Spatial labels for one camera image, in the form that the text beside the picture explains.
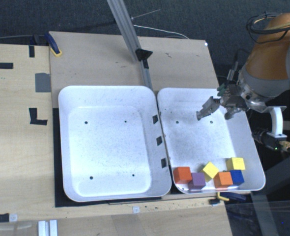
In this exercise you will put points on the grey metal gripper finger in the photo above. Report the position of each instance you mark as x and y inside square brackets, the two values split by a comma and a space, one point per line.
[231, 113]
[207, 108]

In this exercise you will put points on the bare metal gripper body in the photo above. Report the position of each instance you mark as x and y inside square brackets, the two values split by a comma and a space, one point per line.
[236, 98]

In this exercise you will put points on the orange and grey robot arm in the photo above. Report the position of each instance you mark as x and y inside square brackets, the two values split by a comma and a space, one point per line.
[268, 58]

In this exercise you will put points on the white plastic tray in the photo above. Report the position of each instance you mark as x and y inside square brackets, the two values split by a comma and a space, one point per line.
[201, 141]
[110, 144]

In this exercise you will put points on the yellow cube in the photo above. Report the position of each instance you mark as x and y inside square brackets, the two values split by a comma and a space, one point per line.
[236, 163]
[210, 170]

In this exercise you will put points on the blue cube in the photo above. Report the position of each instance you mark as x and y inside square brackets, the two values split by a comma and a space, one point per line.
[238, 176]

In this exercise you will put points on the orange cube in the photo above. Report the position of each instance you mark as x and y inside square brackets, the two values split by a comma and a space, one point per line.
[182, 174]
[223, 179]

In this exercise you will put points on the purple cube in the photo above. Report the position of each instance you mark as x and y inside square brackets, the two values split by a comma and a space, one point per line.
[198, 181]

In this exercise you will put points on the pale wood board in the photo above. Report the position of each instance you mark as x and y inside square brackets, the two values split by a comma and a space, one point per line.
[98, 63]

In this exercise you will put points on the black cylinder on white bracket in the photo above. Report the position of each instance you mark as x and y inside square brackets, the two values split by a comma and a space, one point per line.
[277, 122]

